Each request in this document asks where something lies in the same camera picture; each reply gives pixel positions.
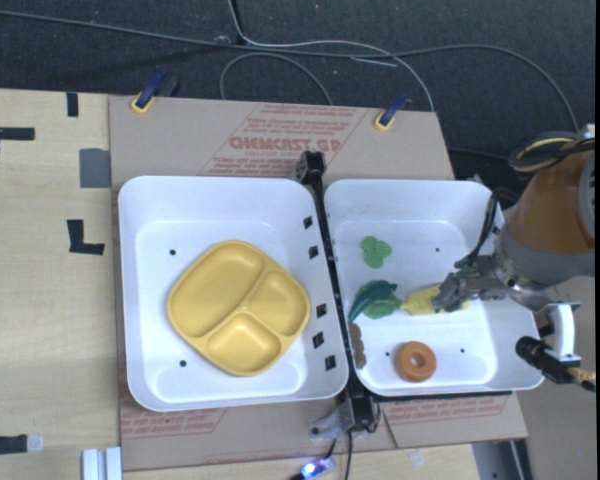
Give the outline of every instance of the robotic arm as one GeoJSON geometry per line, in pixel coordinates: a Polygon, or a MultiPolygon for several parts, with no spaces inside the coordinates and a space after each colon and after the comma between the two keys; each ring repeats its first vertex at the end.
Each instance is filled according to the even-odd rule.
{"type": "Polygon", "coordinates": [[[513,151],[510,165],[533,177],[502,230],[493,226],[498,193],[489,201],[478,244],[454,266],[431,299],[435,310],[454,311],[471,299],[506,296],[544,314],[553,347],[525,336],[516,352],[550,380],[576,382],[595,391],[573,353],[572,311],[577,303],[554,301],[548,289],[575,276],[595,275],[595,139],[546,134],[513,151]],[[494,252],[480,255],[491,233],[494,252]]]}

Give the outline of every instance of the cardboard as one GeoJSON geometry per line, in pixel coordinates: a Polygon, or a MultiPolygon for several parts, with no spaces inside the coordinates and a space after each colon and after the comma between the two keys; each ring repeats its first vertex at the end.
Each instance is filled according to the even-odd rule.
{"type": "MultiPolygon", "coordinates": [[[[311,422],[335,400],[154,413],[126,387],[117,194],[141,175],[291,177],[303,150],[322,151],[325,186],[346,178],[453,179],[437,116],[398,112],[386,132],[380,109],[157,98],[140,116],[132,97],[109,97],[116,261],[120,428],[127,471],[323,455],[311,422]]],[[[515,394],[381,404],[375,433],[356,451],[526,437],[515,394]]],[[[336,452],[344,451],[346,440],[336,452]]]]}

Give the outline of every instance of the white tray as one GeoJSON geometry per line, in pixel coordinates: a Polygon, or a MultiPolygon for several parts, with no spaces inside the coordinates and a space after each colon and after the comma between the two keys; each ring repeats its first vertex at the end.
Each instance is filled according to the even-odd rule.
{"type": "Polygon", "coordinates": [[[342,390],[349,369],[305,187],[284,179],[143,176],[123,186],[118,203],[127,377],[140,404],[176,411],[329,398],[342,390]],[[312,305],[297,341],[253,377],[207,362],[167,318],[175,281],[206,249],[230,239],[251,243],[287,269],[312,305]]]}
{"type": "MultiPolygon", "coordinates": [[[[372,280],[396,283],[397,296],[439,284],[478,241],[490,192],[462,181],[342,180],[326,191],[325,205],[337,259],[344,311],[372,280]],[[371,235],[393,249],[382,267],[366,265],[360,242],[371,235]]],[[[496,225],[502,226],[498,213],[496,225]]],[[[493,250],[493,237],[481,253],[493,250]]],[[[509,298],[474,301],[464,310],[410,315],[396,310],[372,320],[356,318],[367,364],[360,381],[378,395],[418,396],[530,389],[542,375],[515,352],[521,336],[538,336],[531,311],[509,298]],[[437,357],[427,381],[400,378],[394,368],[400,344],[422,341],[437,357]]]]}

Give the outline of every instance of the yellow clamp pad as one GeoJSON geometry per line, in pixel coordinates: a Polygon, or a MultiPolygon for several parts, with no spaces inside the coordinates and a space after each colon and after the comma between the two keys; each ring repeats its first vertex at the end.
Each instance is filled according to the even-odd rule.
{"type": "Polygon", "coordinates": [[[144,108],[140,108],[138,106],[138,99],[140,98],[141,95],[142,95],[142,93],[139,92],[138,95],[131,102],[131,109],[138,115],[146,114],[149,111],[149,109],[151,108],[151,106],[153,105],[153,102],[155,101],[155,97],[152,96],[151,99],[144,106],[144,108]]]}
{"type": "Polygon", "coordinates": [[[385,114],[386,111],[382,111],[378,114],[378,117],[376,117],[375,121],[373,122],[373,127],[379,131],[379,132],[386,132],[389,130],[389,128],[391,128],[393,126],[393,122],[396,120],[395,117],[392,117],[389,122],[387,124],[382,124],[380,122],[380,119],[382,119],[382,116],[385,114]]]}

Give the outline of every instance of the blue clamp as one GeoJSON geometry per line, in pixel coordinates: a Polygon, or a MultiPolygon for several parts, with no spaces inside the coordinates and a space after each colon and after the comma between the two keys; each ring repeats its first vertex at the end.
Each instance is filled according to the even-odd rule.
{"type": "Polygon", "coordinates": [[[154,96],[166,78],[167,70],[163,68],[158,69],[153,74],[143,91],[131,102],[131,108],[136,114],[145,114],[151,108],[151,105],[153,105],[155,100],[154,96]]]}
{"type": "Polygon", "coordinates": [[[376,117],[375,121],[373,122],[373,127],[379,132],[386,132],[389,130],[395,121],[396,112],[404,107],[406,101],[407,93],[400,93],[385,111],[378,114],[378,117],[376,117]]]}

